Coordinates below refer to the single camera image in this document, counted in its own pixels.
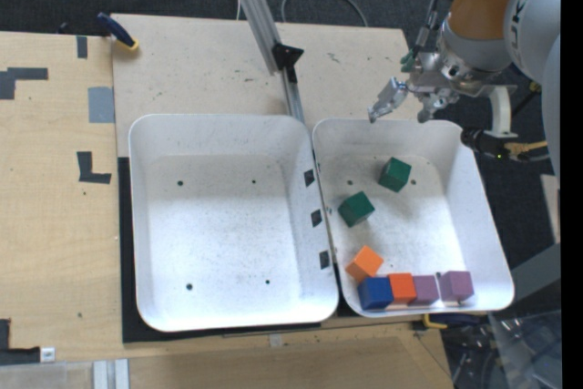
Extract orange cube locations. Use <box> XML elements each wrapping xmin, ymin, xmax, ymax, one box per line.
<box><xmin>387</xmin><ymin>271</ymin><xmax>418</xmax><ymax>304</ymax></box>
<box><xmin>344</xmin><ymin>245</ymin><xmax>385</xmax><ymax>284</ymax></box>

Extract blue cube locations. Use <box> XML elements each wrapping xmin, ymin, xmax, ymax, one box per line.
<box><xmin>356</xmin><ymin>276</ymin><xmax>395</xmax><ymax>312</ymax></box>

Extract white plastic tray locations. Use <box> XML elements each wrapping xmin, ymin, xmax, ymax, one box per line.
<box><xmin>312</xmin><ymin>118</ymin><xmax>517</xmax><ymax>319</ymax></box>
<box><xmin>128</xmin><ymin>113</ymin><xmax>341</xmax><ymax>333</ymax></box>

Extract green cube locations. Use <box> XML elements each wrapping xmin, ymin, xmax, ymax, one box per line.
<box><xmin>378</xmin><ymin>157</ymin><xmax>413</xmax><ymax>193</ymax></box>
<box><xmin>337</xmin><ymin>190</ymin><xmax>376</xmax><ymax>229</ymax></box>

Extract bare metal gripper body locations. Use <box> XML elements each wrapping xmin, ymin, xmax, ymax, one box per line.
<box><xmin>406</xmin><ymin>51</ymin><xmax>518</xmax><ymax>105</ymax></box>

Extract purple cube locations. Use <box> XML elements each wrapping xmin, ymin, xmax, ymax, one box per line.
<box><xmin>411</xmin><ymin>274</ymin><xmax>441</xmax><ymax>306</ymax></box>
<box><xmin>437</xmin><ymin>270</ymin><xmax>476</xmax><ymax>303</ymax></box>

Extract black cylinder on white bracket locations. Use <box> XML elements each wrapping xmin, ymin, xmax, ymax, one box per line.
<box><xmin>459</xmin><ymin>85</ymin><xmax>520</xmax><ymax>161</ymax></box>

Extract pale wood board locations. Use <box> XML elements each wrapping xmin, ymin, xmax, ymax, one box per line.
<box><xmin>110</xmin><ymin>13</ymin><xmax>442</xmax><ymax>350</ymax></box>

